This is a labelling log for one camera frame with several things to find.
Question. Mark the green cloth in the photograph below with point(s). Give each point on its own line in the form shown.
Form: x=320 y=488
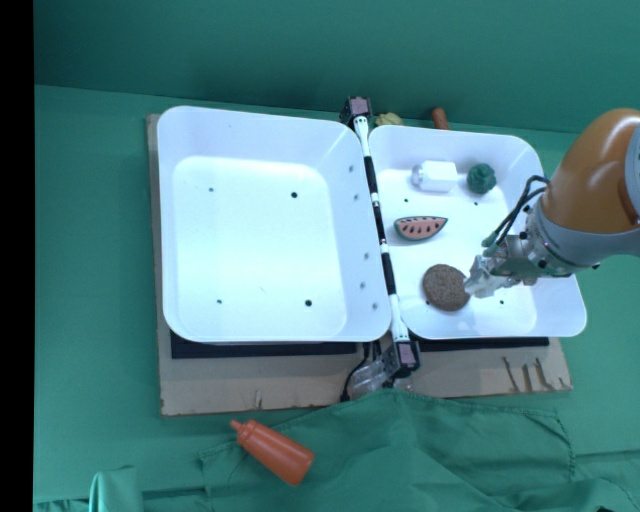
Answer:
x=425 y=450

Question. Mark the white plastic bottle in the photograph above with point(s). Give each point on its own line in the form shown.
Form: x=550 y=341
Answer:
x=437 y=176

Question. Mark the white plastic tray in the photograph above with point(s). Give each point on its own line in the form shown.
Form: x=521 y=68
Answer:
x=260 y=235
x=500 y=320

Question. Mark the brown round biscuit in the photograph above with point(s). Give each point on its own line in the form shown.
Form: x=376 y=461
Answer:
x=444 y=288

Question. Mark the black and white thin rod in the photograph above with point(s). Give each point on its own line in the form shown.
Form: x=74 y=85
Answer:
x=372 y=185

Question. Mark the red watermelon slice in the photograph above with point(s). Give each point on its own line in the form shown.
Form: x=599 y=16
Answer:
x=419 y=227

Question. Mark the green broccoli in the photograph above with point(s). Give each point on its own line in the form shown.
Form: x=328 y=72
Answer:
x=481 y=178

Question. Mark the pale yellow toy food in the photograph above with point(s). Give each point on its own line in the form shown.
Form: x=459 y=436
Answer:
x=390 y=120

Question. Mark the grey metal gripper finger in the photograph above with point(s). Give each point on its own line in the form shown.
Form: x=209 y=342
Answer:
x=482 y=289
x=481 y=267

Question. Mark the orange squeeze bottle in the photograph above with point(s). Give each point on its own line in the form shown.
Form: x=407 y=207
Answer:
x=275 y=452

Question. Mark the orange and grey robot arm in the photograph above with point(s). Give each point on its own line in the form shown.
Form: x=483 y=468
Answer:
x=590 y=175

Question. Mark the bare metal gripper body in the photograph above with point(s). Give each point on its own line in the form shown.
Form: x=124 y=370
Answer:
x=520 y=260

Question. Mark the brown cardboard board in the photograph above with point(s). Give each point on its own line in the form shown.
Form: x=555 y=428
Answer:
x=300 y=380

